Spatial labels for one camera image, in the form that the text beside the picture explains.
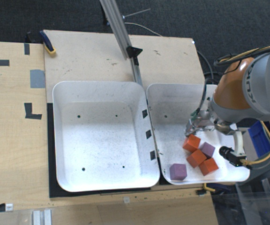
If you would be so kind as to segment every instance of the empty white tray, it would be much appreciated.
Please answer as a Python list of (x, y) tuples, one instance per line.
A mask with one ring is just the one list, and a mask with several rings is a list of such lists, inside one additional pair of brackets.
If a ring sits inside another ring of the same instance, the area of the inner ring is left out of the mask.
[(148, 188), (160, 176), (145, 92), (135, 82), (60, 82), (52, 91), (56, 174), (69, 192)]
[[(206, 98), (212, 96), (215, 88), (216, 85), (207, 85)], [(185, 128), (190, 114), (199, 106), (202, 92), (203, 84), (152, 84), (147, 89), (162, 174), (175, 185), (244, 181), (249, 178), (249, 169), (231, 165), (218, 152), (221, 146), (234, 148), (233, 136), (216, 130), (196, 134), (201, 138), (201, 145), (208, 142), (215, 147), (213, 158), (219, 169), (213, 173), (203, 176), (199, 167), (193, 168), (186, 160), (191, 153), (182, 147)], [(202, 109), (205, 110), (207, 105), (206, 100)], [(186, 164), (187, 177), (183, 181), (170, 179), (169, 168), (174, 163)]]

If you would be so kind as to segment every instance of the cube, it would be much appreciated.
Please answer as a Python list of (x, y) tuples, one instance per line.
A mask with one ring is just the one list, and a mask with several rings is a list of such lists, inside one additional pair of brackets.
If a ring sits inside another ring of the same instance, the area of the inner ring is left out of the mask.
[(205, 154), (207, 159), (213, 156), (214, 150), (215, 150), (215, 147), (213, 147), (211, 144), (207, 142), (204, 142), (201, 148), (201, 151), (203, 152), (203, 154)]
[(190, 152), (195, 152), (199, 145), (200, 145), (201, 139), (193, 134), (190, 134), (188, 137), (186, 137), (184, 143), (183, 143), (183, 148), (185, 150), (188, 150)]
[(218, 169), (218, 165), (216, 164), (214, 158), (207, 159), (203, 161), (199, 168), (201, 169), (201, 172), (204, 176), (208, 175), (209, 173), (214, 172)]
[(202, 153), (200, 149), (197, 149), (195, 152), (193, 152), (190, 156), (186, 158), (186, 160), (193, 168), (197, 167), (206, 159), (207, 157), (205, 156), (205, 154)]
[(187, 177), (186, 164), (174, 163), (169, 168), (171, 180), (182, 181)]

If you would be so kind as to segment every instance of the orange cube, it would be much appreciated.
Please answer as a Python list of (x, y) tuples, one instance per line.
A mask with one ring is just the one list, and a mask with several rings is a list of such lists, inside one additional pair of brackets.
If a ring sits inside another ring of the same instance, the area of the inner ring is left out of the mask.
[(203, 161), (199, 165), (199, 167), (200, 167), (201, 172), (204, 176), (206, 176), (207, 174), (214, 172), (215, 170), (218, 169), (218, 165), (216, 164), (214, 158), (210, 158), (210, 159)]
[(195, 152), (193, 152), (190, 156), (186, 158), (186, 160), (192, 167), (197, 167), (206, 159), (207, 159), (206, 155), (203, 154), (203, 152), (200, 149), (197, 149)]
[(195, 152), (199, 145), (200, 145), (201, 139), (193, 134), (190, 134), (188, 137), (186, 137), (183, 148), (190, 151)]

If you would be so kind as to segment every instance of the black connector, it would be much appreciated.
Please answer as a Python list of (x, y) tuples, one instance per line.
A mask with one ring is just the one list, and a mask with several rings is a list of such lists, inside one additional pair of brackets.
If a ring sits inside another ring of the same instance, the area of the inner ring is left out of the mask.
[(241, 159), (246, 159), (247, 156), (236, 156), (234, 153), (234, 150), (232, 148), (228, 147), (221, 147), (219, 149), (219, 154), (226, 160), (230, 162), (230, 164), (234, 165), (235, 167), (243, 166), (242, 162), (240, 162)]

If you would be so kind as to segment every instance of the black bracket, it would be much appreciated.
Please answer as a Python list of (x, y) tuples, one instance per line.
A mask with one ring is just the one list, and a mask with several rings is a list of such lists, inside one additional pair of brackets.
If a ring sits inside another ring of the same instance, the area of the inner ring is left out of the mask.
[(132, 58), (133, 61), (134, 61), (134, 64), (137, 65), (137, 66), (139, 66), (139, 62), (138, 62), (137, 56), (142, 51), (143, 51), (143, 49), (141, 49), (141, 48), (132, 47), (132, 46), (127, 47), (127, 54), (129, 56), (129, 58)]

